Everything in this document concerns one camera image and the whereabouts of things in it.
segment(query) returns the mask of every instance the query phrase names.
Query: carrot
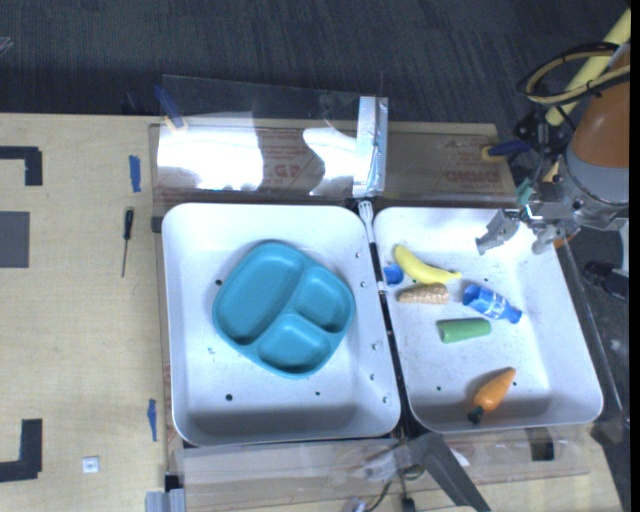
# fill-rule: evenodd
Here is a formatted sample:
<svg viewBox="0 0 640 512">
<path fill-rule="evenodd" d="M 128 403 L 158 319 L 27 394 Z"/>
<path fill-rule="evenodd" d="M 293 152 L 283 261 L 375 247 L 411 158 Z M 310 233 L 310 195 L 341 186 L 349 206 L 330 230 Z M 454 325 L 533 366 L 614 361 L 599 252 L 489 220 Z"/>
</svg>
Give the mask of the carrot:
<svg viewBox="0 0 640 512">
<path fill-rule="evenodd" d="M 485 412 L 495 411 L 504 400 L 515 376 L 516 371 L 509 368 L 482 386 L 473 397 L 473 409 L 469 411 L 467 419 L 477 425 Z"/>
</svg>

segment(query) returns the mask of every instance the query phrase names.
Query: wooden surface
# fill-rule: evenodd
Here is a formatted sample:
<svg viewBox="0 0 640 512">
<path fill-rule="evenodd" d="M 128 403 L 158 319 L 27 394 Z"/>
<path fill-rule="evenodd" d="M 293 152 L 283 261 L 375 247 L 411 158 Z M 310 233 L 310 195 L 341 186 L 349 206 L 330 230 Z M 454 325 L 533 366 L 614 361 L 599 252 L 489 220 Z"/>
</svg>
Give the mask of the wooden surface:
<svg viewBox="0 0 640 512">
<path fill-rule="evenodd" d="M 144 510 L 167 464 L 148 128 L 156 118 L 0 114 L 0 144 L 38 146 L 44 185 L 25 187 L 22 162 L 0 160 L 0 210 L 31 213 L 28 269 L 0 269 L 0 461 L 18 458 L 20 422 L 42 418 L 43 471 L 0 484 L 0 511 Z M 129 180 L 142 163 L 142 192 Z M 120 277 L 124 209 L 136 212 Z M 147 419 L 157 403 L 158 441 Z M 621 510 L 599 445 L 588 472 L 480 485 L 493 510 Z M 101 469 L 83 474 L 82 458 Z M 418 509 L 451 509 L 440 491 Z M 340 510 L 344 502 L 262 508 Z M 397 497 L 380 511 L 401 510 Z"/>
</svg>

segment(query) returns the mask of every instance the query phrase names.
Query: green cylinder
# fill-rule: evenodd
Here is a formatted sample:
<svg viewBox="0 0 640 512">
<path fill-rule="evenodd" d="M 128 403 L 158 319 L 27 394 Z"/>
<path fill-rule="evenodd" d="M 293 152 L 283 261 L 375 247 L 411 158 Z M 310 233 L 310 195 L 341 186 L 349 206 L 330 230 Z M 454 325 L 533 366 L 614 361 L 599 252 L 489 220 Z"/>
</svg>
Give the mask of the green cylinder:
<svg viewBox="0 0 640 512">
<path fill-rule="evenodd" d="M 455 343 L 491 334 L 491 324 L 485 318 L 440 320 L 437 322 L 437 326 L 442 343 Z"/>
</svg>

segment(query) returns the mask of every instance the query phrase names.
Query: blue plate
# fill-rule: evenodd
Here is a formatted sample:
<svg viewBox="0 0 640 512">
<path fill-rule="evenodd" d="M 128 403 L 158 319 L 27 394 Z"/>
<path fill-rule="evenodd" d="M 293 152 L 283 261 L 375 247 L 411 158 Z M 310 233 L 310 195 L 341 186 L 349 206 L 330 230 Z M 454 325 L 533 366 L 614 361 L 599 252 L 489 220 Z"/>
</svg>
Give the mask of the blue plate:
<svg viewBox="0 0 640 512">
<path fill-rule="evenodd" d="M 302 378 L 333 355 L 354 311 L 351 290 L 335 274 L 289 245 L 265 242 L 222 285 L 213 324 L 256 364 Z"/>
</svg>

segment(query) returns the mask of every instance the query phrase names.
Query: yellow tube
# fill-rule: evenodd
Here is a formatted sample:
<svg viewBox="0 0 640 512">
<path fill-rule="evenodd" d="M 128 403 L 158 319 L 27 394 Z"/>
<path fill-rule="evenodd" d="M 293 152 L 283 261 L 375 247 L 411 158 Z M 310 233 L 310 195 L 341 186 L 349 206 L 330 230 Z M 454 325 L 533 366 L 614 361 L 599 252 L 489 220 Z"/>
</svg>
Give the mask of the yellow tube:
<svg viewBox="0 0 640 512">
<path fill-rule="evenodd" d="M 628 8 L 616 22 L 613 28 L 605 36 L 604 41 L 615 44 L 623 44 L 631 39 L 631 9 Z M 565 91 L 570 91 L 576 87 L 586 84 L 589 80 L 599 77 L 606 69 L 609 57 L 591 57 L 587 59 L 580 68 L 573 80 L 567 85 Z M 563 106 L 563 110 L 568 114 L 578 103 L 570 103 Z M 547 123 L 551 126 L 559 126 L 564 119 L 555 108 L 549 109 L 546 115 Z"/>
</svg>

